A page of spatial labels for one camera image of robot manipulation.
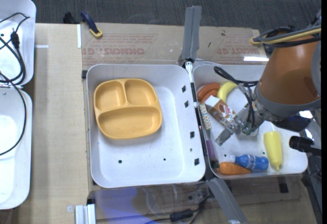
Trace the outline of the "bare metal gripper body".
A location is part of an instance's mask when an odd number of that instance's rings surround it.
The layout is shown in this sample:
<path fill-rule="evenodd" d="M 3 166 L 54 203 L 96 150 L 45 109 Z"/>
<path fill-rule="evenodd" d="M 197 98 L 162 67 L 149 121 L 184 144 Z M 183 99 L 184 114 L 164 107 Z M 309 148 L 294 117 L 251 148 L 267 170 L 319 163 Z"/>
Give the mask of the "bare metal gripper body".
<path fill-rule="evenodd" d="M 236 135 L 242 137 L 256 137 L 259 127 L 271 117 L 271 112 L 257 101 L 246 104 L 236 116 Z"/>

